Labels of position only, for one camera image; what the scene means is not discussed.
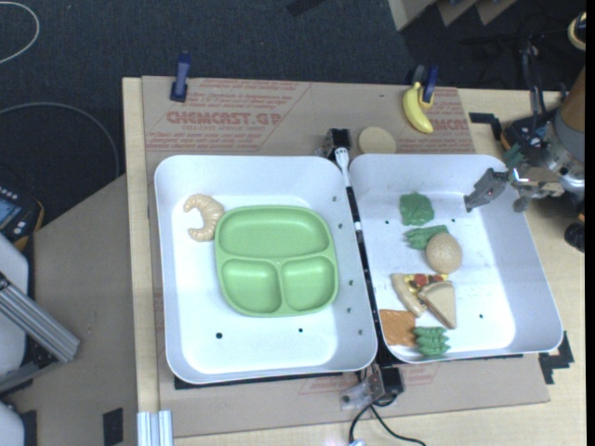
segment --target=toy banana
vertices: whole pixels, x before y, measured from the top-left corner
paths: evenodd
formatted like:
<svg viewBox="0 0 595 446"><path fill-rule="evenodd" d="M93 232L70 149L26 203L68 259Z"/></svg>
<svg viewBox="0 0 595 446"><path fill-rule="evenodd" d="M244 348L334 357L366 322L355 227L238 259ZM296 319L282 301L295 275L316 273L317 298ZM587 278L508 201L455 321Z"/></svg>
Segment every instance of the toy banana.
<svg viewBox="0 0 595 446"><path fill-rule="evenodd" d="M422 108L429 109L434 101L434 96L432 94L430 102L424 102L421 97L422 92L423 87L420 82L414 83L407 89L403 96L403 109L407 119L415 129L424 134L431 134L434 128Z"/></svg>

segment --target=wire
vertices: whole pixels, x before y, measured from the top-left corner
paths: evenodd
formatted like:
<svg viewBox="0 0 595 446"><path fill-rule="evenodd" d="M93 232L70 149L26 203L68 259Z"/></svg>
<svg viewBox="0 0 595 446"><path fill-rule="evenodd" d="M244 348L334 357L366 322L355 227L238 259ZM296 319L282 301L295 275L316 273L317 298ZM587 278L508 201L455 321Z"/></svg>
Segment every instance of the wire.
<svg viewBox="0 0 595 446"><path fill-rule="evenodd" d="M27 12L29 12L29 14L35 20L35 35L33 36L33 39L26 46L24 46L22 49L17 51L15 54L10 55L7 58L0 59L0 64L4 64L4 63L7 63L7 62L11 61L12 59L22 55L25 51L27 51L31 46L33 46L35 44L35 42L37 41L37 37L39 36L39 30L41 28L41 24L39 23L39 19L37 18L37 15L35 15L35 12L24 4L20 4L17 2L0 2L0 5L22 8L23 10L26 10Z"/></svg>
<svg viewBox="0 0 595 446"><path fill-rule="evenodd" d="M388 395L385 395L385 396L381 397L380 399L378 399L376 401L372 401L367 406L363 407L362 410L359 413L357 413L357 415L355 416L355 418L353 418L353 421L351 421L349 442L350 443L353 443L355 441L355 437L354 437L354 434L353 434L354 431L355 431L355 426L357 425L357 422L360 420L360 418L362 417L362 415L365 412L367 412L368 410L370 410L374 414L374 416L377 418L377 420L380 422L380 424L382 425L382 427L384 427L384 429L386 429L389 432L389 434L391 436L393 436L394 438L400 439L402 441L414 442L415 444L419 444L421 446L427 446L425 442L423 442L423 441L421 441L419 439L407 438L406 436L401 436L401 435L395 433L382 420L382 417L378 414L378 412L376 411L376 408L374 408L375 406L377 406L377 407L389 406L390 404L392 404L396 400L396 398L397 398L396 395L394 395L394 394L388 394Z"/></svg>
<svg viewBox="0 0 595 446"><path fill-rule="evenodd" d="M105 126L100 121L98 121L95 117L93 117L91 114L89 114L88 112L85 112L81 109L75 108L74 106L69 106L68 104L62 104L59 102L27 102L25 104L19 104L17 106L11 106L9 108L0 110L0 116L8 114L9 112L20 111L23 109L30 109L30 108L39 108L39 107L41 107L41 108L59 108L59 109L67 110L67 111L73 111L73 112L83 115L89 121L91 121L93 124L95 124L101 130L103 135L108 139L108 141L110 142L110 146L112 147L113 159L114 159L114 165L115 165L114 178L118 178L120 176L120 154L118 153L118 149L116 148L115 142L113 141L112 136L110 135L108 130L105 128Z"/></svg>

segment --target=divided green plate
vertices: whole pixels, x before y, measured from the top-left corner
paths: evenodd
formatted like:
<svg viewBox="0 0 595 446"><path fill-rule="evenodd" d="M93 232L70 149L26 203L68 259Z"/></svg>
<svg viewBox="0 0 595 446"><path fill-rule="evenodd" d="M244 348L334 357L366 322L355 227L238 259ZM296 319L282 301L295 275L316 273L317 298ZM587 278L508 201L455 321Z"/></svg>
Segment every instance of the divided green plate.
<svg viewBox="0 0 595 446"><path fill-rule="evenodd" d="M226 212L215 231L215 258L223 295L247 315L310 314L337 296L333 238L308 208L262 205Z"/></svg>

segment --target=white tray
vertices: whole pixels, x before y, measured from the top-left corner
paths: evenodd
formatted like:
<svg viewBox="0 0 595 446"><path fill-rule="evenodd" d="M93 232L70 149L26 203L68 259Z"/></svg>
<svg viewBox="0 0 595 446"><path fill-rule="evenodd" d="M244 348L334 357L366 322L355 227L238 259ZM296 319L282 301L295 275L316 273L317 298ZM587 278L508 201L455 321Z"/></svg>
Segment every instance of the white tray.
<svg viewBox="0 0 595 446"><path fill-rule="evenodd" d="M457 328L447 331L450 350L439 359L415 348L392 347L402 361L468 359L548 351L562 341L562 324L524 214L515 213L516 192L467 213L463 196L488 168L506 170L486 155L371 155L357 157L350 176L379 309L405 310L392 273L428 273L423 251L408 246L399 212L402 195L430 198L435 218L463 249L462 266L449 279L456 287ZM429 312L418 326L439 326Z"/></svg>
<svg viewBox="0 0 595 446"><path fill-rule="evenodd" d="M361 370L376 356L377 335L338 168L320 157L176 155L157 167L157 218L165 303L165 350L172 372L193 384ZM194 193L226 210L257 204L308 207L327 223L339 288L324 310L303 316L240 314L218 286L214 242L197 243Z"/></svg>

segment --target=blue clamp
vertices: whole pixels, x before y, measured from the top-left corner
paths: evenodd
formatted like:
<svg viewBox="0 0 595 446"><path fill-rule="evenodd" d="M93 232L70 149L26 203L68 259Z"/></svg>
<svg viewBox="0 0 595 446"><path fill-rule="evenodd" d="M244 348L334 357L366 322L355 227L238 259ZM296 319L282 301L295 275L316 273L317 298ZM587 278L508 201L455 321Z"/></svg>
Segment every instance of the blue clamp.
<svg viewBox="0 0 595 446"><path fill-rule="evenodd" d="M190 70L190 53L182 51L178 56L178 67L176 68L176 81L171 85L171 94L169 98L176 102L186 102L186 93L188 92L188 85L186 79L188 78L188 71Z"/></svg>
<svg viewBox="0 0 595 446"><path fill-rule="evenodd" d="M424 83L424 89L422 93L422 100L424 102L430 102L431 97L434 94L434 89L436 88L436 82L438 81L438 66L435 64L430 65L428 69L428 77L426 78L426 82Z"/></svg>

